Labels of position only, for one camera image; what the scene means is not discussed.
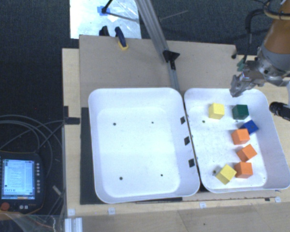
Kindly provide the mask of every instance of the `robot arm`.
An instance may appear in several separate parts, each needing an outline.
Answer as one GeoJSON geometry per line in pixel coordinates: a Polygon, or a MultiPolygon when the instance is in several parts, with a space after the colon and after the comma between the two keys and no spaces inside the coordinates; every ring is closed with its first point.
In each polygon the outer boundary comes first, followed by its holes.
{"type": "MultiPolygon", "coordinates": [[[[255,60],[244,59],[241,74],[233,76],[230,89],[233,97],[240,96],[245,90],[252,89],[256,85],[262,87],[265,82],[280,87],[285,87],[289,83],[283,79],[290,77],[290,0],[282,1],[278,13],[270,9],[272,1],[268,0],[263,7],[264,13],[274,19],[272,25],[255,60]]],[[[271,111],[277,107],[279,106],[273,105],[271,111]]]]}

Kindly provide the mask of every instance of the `wooden floor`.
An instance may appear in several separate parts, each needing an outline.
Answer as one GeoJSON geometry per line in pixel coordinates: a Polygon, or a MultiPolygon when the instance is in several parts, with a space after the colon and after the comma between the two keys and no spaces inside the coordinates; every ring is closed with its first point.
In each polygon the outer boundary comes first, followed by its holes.
{"type": "Polygon", "coordinates": [[[290,203],[83,217],[85,232],[290,232],[290,203]]]}

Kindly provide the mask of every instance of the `cube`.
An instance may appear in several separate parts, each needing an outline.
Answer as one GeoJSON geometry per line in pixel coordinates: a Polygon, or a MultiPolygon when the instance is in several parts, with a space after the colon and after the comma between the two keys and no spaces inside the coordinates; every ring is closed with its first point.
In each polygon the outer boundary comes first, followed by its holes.
{"type": "Polygon", "coordinates": [[[231,134],[231,137],[235,145],[243,145],[250,140],[247,129],[237,129],[231,134]]]}
{"type": "Polygon", "coordinates": [[[241,161],[248,161],[258,153],[255,151],[251,144],[248,144],[246,147],[239,150],[236,154],[241,159],[241,161]]]}
{"type": "Polygon", "coordinates": [[[235,175],[236,171],[226,164],[216,175],[216,178],[226,185],[235,175]]]}
{"type": "Polygon", "coordinates": [[[243,128],[246,128],[249,134],[252,134],[256,132],[257,130],[259,130],[258,126],[256,126],[255,122],[253,122],[252,120],[246,122],[244,125],[240,127],[240,129],[243,129],[243,128]]]}
{"type": "Polygon", "coordinates": [[[239,162],[234,166],[236,171],[236,178],[247,179],[253,175],[251,162],[239,162]]]}
{"type": "Polygon", "coordinates": [[[247,105],[236,105],[232,108],[233,119],[243,120],[248,117],[248,107],[247,105]]]}
{"type": "Polygon", "coordinates": [[[224,105],[213,103],[208,109],[208,116],[214,119],[221,119],[224,116],[224,105]]]}

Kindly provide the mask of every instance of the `orange cube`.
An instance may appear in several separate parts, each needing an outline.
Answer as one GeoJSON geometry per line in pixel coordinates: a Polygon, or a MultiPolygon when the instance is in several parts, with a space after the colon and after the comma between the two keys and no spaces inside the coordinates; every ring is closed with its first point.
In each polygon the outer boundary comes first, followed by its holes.
{"type": "Polygon", "coordinates": [[[253,175],[251,162],[239,162],[234,166],[236,171],[236,178],[247,179],[253,175]]]}
{"type": "Polygon", "coordinates": [[[231,136],[235,145],[243,145],[250,140],[250,136],[246,128],[235,130],[231,136]]]}
{"type": "Polygon", "coordinates": [[[246,147],[242,148],[241,150],[237,151],[236,154],[241,159],[241,161],[248,161],[249,159],[253,158],[258,153],[251,146],[251,144],[249,144],[246,147]]]}

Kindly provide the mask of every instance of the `blue cube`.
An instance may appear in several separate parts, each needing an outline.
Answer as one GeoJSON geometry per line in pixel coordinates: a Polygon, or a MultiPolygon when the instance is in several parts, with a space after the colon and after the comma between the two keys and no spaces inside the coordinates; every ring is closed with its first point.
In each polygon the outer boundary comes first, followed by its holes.
{"type": "Polygon", "coordinates": [[[257,130],[259,130],[258,126],[256,126],[255,122],[253,122],[252,120],[246,122],[244,125],[240,127],[240,129],[244,129],[244,128],[248,130],[249,134],[252,134],[256,132],[257,130]]]}

